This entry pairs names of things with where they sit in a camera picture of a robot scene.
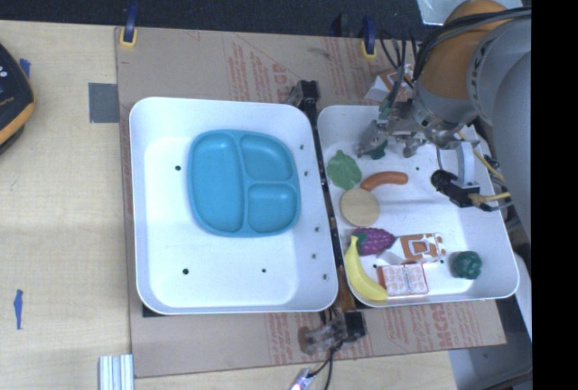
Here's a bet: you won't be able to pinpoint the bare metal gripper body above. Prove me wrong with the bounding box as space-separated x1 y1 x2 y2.
382 101 472 151

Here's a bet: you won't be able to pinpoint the green lettuce leaf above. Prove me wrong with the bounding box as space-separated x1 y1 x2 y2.
325 149 364 192

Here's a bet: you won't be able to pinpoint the orange sausage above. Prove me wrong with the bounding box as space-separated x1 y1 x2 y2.
359 171 410 193

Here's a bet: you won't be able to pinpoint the orange and white carton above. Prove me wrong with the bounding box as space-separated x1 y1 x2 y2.
387 231 449 265
363 66 417 107

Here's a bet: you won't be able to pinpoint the white plastic tray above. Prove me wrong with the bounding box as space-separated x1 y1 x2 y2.
128 96 340 317
315 104 521 309

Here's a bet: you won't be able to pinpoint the beige round biscuit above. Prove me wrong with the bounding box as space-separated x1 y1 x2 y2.
339 187 381 228

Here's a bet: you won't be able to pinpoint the purple grapes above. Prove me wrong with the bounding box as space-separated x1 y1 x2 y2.
350 227 398 256

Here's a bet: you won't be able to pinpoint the dark green broccoli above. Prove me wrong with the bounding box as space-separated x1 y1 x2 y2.
449 250 484 281

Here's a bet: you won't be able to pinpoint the orange and white packet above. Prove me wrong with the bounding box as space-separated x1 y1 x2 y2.
375 262 431 299

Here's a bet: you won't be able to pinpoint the yellow banana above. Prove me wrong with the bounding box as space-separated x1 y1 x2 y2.
343 235 390 302

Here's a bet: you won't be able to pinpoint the blue divided plate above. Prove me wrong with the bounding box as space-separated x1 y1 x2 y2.
186 128 303 239

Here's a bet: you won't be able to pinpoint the brown cardboard board red print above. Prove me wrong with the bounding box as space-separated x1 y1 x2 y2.
114 26 508 378

